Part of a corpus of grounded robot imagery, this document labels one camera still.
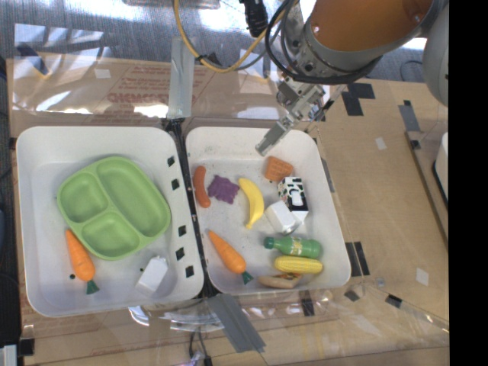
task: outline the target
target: orange carrot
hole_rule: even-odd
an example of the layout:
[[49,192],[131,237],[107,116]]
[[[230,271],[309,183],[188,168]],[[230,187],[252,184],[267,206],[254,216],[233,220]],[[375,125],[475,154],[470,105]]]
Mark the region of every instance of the orange carrot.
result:
[[197,198],[198,203],[202,207],[209,207],[210,206],[210,198],[207,195],[207,191],[205,190],[205,173],[207,170],[202,165],[199,165],[197,169],[195,169],[195,173],[193,175],[193,185],[195,186],[195,197]]
[[71,266],[75,275],[82,281],[87,282],[86,294],[92,294],[100,290],[93,281],[95,265],[93,264],[92,258],[90,258],[83,244],[80,243],[75,234],[69,229],[66,230],[66,241],[68,243]]
[[224,265],[234,274],[241,274],[244,284],[247,284],[253,277],[246,271],[246,260],[224,239],[215,232],[209,230],[208,236],[218,252]]

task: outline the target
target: yellow corn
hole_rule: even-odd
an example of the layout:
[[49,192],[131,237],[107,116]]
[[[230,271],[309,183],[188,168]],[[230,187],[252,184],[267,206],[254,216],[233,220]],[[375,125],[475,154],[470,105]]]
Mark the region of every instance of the yellow corn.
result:
[[283,255],[274,260],[274,267],[283,272],[318,274],[322,271],[323,264],[317,259]]

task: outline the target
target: purple toy grape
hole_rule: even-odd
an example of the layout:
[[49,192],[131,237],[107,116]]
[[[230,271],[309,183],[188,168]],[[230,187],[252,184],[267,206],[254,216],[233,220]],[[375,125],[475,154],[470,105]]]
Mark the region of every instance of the purple toy grape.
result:
[[228,178],[215,175],[212,183],[208,187],[207,193],[209,197],[215,197],[219,201],[233,204],[238,190],[239,186],[232,183]]

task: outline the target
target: toy carrot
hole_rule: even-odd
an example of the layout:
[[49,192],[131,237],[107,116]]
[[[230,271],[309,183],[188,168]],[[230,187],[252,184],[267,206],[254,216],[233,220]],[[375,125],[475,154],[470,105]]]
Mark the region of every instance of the toy carrot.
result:
[[211,230],[208,231],[208,236],[229,271],[235,274],[241,274],[244,284],[254,279],[246,271],[246,260],[227,241]]
[[99,291],[100,289],[93,281],[93,277],[95,276],[95,265],[85,247],[69,229],[66,230],[66,241],[68,243],[71,266],[75,275],[82,281],[87,282],[86,294],[93,294]]

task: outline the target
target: gray tape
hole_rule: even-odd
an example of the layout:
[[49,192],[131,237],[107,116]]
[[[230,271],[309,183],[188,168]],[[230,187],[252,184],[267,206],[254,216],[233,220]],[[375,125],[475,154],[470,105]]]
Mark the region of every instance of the gray tape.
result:
[[191,116],[195,58],[180,37],[174,37],[171,50],[168,119]]
[[406,131],[420,131],[419,122],[417,121],[413,107],[410,105],[404,105],[398,106],[398,108],[400,109],[400,114],[403,118]]
[[207,302],[212,311],[219,317],[223,324],[223,331],[236,352],[264,351],[263,347],[266,344],[232,296],[218,294],[215,297],[208,298]]

